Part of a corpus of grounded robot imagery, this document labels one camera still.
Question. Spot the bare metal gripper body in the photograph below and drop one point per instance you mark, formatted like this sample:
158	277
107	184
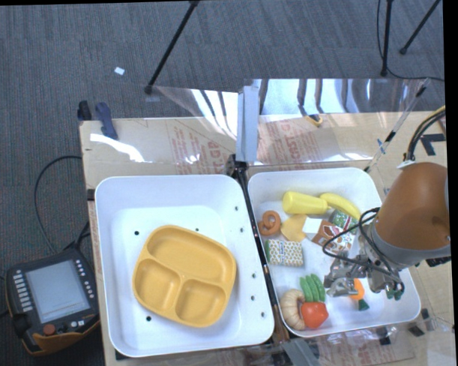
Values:
378	278

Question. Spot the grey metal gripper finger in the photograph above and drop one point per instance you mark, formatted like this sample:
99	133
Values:
334	274
341	288

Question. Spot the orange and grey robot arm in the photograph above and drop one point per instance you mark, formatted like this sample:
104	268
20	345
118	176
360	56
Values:
414	213

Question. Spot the orange carrot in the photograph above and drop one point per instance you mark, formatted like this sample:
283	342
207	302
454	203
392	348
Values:
358	291

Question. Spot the green pea pods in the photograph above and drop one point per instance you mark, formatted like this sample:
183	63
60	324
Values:
312	288

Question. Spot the white plastic tray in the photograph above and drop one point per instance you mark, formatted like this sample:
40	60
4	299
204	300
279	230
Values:
177	195
346	320

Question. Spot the red orange pepper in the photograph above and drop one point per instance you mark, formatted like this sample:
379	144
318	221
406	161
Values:
314	315

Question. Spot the brown and white carton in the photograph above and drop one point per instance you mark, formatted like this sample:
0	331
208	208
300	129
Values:
330	233

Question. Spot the yellow corn print packet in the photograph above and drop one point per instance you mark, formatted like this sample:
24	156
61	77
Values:
285	252

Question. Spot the white square slice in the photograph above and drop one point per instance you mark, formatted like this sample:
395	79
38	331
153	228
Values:
312	225

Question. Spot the green packet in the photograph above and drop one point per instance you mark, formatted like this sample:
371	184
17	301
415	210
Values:
341	219

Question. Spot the beige croissant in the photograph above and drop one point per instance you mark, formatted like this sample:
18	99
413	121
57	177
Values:
290	309

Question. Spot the yellow cheese slice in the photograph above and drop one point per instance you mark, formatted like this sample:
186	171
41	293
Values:
292	229

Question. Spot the yellow banana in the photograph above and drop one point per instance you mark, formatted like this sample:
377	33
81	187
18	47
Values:
344	204

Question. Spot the yellow bottle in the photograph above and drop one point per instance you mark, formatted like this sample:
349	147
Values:
302	203

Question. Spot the brown pretzel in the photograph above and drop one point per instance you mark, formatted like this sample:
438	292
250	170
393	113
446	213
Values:
270	225

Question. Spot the yellow divided plate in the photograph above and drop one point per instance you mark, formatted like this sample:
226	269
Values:
180	277

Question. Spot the brown cardboard board red print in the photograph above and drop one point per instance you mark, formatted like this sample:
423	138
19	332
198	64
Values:
138	151

